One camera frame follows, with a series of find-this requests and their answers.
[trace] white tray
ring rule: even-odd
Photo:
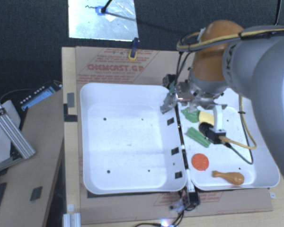
[[[190,177],[193,184],[204,191],[212,190],[227,190],[239,188],[262,188],[276,186],[280,180],[280,174],[276,163],[269,153],[267,146],[257,127],[256,120],[253,115],[251,102],[244,99],[244,111],[248,128],[257,143],[257,149],[252,150],[254,160],[253,165],[244,162],[235,152],[226,148],[223,145],[211,144],[209,148],[202,146],[193,139],[189,138],[185,133],[190,127],[198,129],[198,123],[188,121],[180,110],[185,109],[179,104],[179,115],[184,135],[186,147],[187,161],[190,167]],[[240,121],[239,99],[238,95],[231,89],[224,92],[224,96],[216,100],[216,103],[228,104],[228,107],[223,110],[223,128],[226,130],[226,136],[232,140],[246,144],[243,128]],[[232,144],[248,161],[251,160],[248,149]],[[194,154],[202,153],[209,159],[209,167],[205,171],[194,169],[191,164],[191,158]],[[245,181],[242,185],[233,185],[223,178],[212,177],[212,171],[220,172],[240,172],[244,175]]]
[[[160,112],[167,92],[161,86],[101,83],[81,89],[83,180],[90,192],[170,192],[184,187],[175,111]]]

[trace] green block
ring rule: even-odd
[[[193,127],[189,128],[186,135],[207,148],[211,143],[202,133],[200,133],[198,130],[196,130]]]
[[[192,113],[188,111],[188,107],[186,109],[181,110],[181,113],[185,116],[187,120],[191,123],[198,123],[199,122],[199,114],[200,110],[195,110]]]

